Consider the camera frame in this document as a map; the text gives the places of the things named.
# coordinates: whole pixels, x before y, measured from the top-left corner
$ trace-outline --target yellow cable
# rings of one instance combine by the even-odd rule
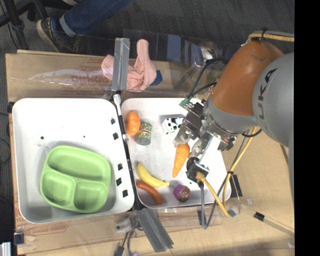
[[[195,178],[198,180],[198,181],[201,181],[203,182],[204,184],[206,184],[206,186],[208,187],[208,189],[210,190],[211,194],[213,195],[214,199],[216,200],[216,202],[218,203],[218,205],[221,207],[221,210],[223,211],[224,215],[229,218],[229,213],[227,212],[226,208],[224,207],[224,205],[221,203],[217,193],[215,192],[214,188],[209,184],[209,182],[207,181],[205,175],[200,172],[200,171],[197,171],[196,172],[196,175],[195,175]]]
[[[252,132],[250,134],[254,134],[256,131],[256,127],[253,127]],[[226,176],[225,179],[225,183],[224,183],[224,187],[223,187],[223,192],[222,192],[222,204],[223,206],[226,206],[226,192],[227,192],[227,185],[230,181],[231,175],[234,172],[234,169],[236,167],[236,165],[239,163],[241,157],[244,155],[245,151],[247,150],[247,148],[249,147],[249,144],[251,142],[251,140],[253,139],[253,137],[249,137],[248,140],[246,141],[245,145],[243,146],[243,149],[241,150],[241,152],[239,153],[238,157],[233,161],[233,164],[231,165],[229,172]]]
[[[276,35],[276,34],[268,34],[267,32],[263,34],[262,33],[251,33],[248,37],[248,40],[251,41],[253,38],[268,38],[273,40],[279,40],[279,41],[286,41],[286,42],[294,42],[295,38],[292,36],[283,36],[283,35]]]

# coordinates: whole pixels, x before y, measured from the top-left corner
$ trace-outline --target carrot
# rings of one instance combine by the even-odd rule
[[[157,205],[161,205],[163,202],[163,198],[161,197],[161,195],[159,194],[158,191],[156,191],[156,189],[153,186],[150,186],[149,184],[143,182],[143,181],[138,181],[136,183],[136,186],[139,189],[142,189],[144,191],[146,191],[150,196],[152,196],[152,198],[154,199],[155,203]]]
[[[125,130],[126,133],[130,136],[136,135],[140,129],[140,116],[136,111],[131,111],[127,118],[125,123]]]
[[[190,152],[190,146],[187,144],[179,145],[175,150],[174,165],[172,171],[172,177],[177,177],[181,168],[184,166]]]

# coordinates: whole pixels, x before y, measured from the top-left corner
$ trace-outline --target clear plastic sheet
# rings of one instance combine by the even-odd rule
[[[124,99],[185,97],[207,58],[228,60],[240,47],[233,43],[133,30],[125,30],[123,36],[130,39],[129,65],[135,64],[137,41],[146,39],[150,59],[162,78],[159,84],[144,91],[123,91]],[[115,40],[89,36],[84,39],[95,46],[87,54],[60,54],[50,49],[38,51],[39,44],[43,43],[36,39],[30,42],[32,51],[19,50],[17,54],[8,54],[8,101],[16,102],[28,97],[108,100],[112,95],[112,83],[103,76],[101,63],[107,55],[114,54]],[[218,79],[223,68],[223,62],[208,68],[198,86]],[[11,155],[14,156],[13,120],[11,115],[9,118]],[[222,152],[227,170],[239,146],[237,141],[230,151]],[[17,241],[22,238],[17,245],[19,255],[113,255],[122,244],[125,232],[119,231],[117,224],[134,218],[134,211],[44,224],[26,221],[19,210],[15,168],[13,157],[15,236]],[[174,243],[173,249],[164,255],[237,252],[257,255],[265,250],[277,252],[282,249],[291,252],[295,247],[295,216],[288,166],[281,146],[261,133],[254,138],[234,174],[234,194],[226,201],[227,209],[232,210],[234,216],[225,218],[216,207],[206,230],[200,224],[199,206],[155,210]],[[206,205],[207,218],[211,209],[211,204]],[[143,231],[136,229],[133,233],[131,252],[154,255]]]

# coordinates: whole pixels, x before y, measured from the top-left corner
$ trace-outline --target purple toy vegetable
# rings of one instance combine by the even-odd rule
[[[178,184],[173,190],[173,195],[179,202],[185,202],[189,199],[191,191],[187,186]]]

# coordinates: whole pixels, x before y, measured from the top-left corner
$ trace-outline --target green divided tray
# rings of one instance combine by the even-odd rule
[[[102,155],[60,145],[51,149],[45,159],[40,192],[52,206],[95,213],[106,204],[110,180],[111,167]]]

